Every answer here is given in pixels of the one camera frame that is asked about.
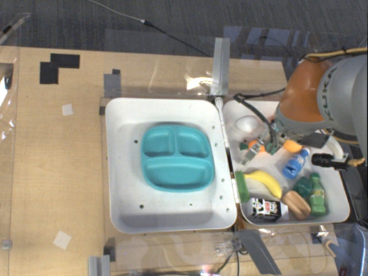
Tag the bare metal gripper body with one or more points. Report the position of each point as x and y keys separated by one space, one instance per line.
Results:
x=271 y=139

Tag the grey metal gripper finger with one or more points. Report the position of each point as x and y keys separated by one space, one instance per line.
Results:
x=250 y=155

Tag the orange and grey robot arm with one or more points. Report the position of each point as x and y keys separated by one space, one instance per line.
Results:
x=304 y=96

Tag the orange carrot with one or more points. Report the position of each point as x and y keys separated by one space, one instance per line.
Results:
x=253 y=145

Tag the orange fruit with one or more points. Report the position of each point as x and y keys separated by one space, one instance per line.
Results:
x=292 y=146

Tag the thin black and white rod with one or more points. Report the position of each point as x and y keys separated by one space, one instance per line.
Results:
x=227 y=142

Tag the white egg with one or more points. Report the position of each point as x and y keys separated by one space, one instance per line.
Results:
x=246 y=124

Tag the yellow banana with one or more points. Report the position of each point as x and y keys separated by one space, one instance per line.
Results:
x=270 y=181

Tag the green block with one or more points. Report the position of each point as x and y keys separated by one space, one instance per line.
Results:
x=242 y=187

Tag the blue bottle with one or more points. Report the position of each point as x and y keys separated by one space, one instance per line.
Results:
x=293 y=165

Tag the dark green broccoli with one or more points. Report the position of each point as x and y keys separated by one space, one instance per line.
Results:
x=302 y=186

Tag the black and white carton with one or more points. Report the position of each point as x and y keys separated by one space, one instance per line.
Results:
x=266 y=208

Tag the brown bread bun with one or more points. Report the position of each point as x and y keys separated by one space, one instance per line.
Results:
x=297 y=204

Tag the white plastic tray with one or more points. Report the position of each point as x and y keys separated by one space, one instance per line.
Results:
x=126 y=183
x=330 y=183

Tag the green bottle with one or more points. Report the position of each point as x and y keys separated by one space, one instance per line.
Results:
x=317 y=198

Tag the teal divided plate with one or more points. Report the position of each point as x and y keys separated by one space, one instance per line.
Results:
x=175 y=171

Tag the black cylinder on white bracket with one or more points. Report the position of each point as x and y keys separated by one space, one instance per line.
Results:
x=325 y=159

